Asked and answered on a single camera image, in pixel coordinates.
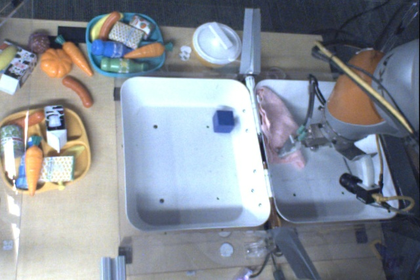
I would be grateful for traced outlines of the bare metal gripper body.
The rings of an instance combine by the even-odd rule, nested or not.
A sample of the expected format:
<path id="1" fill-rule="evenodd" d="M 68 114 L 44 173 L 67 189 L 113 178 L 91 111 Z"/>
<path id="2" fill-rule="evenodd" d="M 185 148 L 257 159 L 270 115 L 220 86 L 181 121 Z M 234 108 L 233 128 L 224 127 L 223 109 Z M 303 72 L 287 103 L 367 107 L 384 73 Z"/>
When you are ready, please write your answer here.
<path id="1" fill-rule="evenodd" d="M 323 146 L 342 146 L 345 139 L 327 123 L 312 123 L 300 134 L 300 141 L 306 148 L 316 149 Z"/>

